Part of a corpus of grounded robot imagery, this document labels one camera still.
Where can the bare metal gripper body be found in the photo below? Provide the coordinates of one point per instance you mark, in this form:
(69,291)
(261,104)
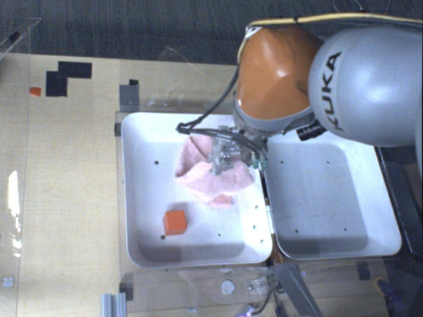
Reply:
(228,150)

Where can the pink cloth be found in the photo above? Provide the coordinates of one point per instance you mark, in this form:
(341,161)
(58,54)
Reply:
(211,185)

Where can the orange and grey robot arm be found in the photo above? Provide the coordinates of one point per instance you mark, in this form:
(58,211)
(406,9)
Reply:
(363,88)

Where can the white plastic tray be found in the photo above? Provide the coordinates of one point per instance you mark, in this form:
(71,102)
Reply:
(158,190)
(317,203)

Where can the orange cube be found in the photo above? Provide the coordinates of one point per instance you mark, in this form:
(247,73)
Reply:
(175,222)

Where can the black cylinder on white bracket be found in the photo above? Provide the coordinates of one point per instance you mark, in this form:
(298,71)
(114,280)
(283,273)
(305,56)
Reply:
(310,131)

